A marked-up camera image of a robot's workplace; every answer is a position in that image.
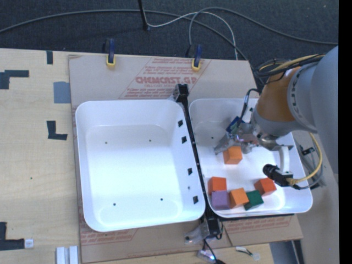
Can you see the purple cube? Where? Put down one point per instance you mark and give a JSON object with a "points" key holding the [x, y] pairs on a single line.
{"points": [[220, 200]]}

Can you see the black cylinder on white bracket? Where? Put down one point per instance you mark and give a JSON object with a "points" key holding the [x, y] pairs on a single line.
{"points": [[276, 173]]}

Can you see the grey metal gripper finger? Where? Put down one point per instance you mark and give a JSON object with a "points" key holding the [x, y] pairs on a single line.
{"points": [[225, 143], [248, 148]]}

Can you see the thin black rod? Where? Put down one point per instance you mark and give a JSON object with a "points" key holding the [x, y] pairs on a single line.
{"points": [[195, 153]]}

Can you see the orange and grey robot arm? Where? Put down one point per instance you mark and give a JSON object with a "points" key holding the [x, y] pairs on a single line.
{"points": [[308, 98]]}

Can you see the green cube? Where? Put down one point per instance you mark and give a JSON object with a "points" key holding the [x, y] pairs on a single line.
{"points": [[254, 199]]}

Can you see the white plastic tray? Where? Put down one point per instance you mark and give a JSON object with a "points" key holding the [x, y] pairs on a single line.
{"points": [[132, 169], [255, 169]]}

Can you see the dark orange cube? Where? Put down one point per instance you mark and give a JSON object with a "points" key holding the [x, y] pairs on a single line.
{"points": [[217, 185], [265, 186]]}

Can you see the brown cardboard board red print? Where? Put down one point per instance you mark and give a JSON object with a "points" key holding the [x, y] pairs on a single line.
{"points": [[110, 78]]}

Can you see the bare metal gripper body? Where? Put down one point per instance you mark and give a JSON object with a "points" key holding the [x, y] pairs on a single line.
{"points": [[248, 136]]}

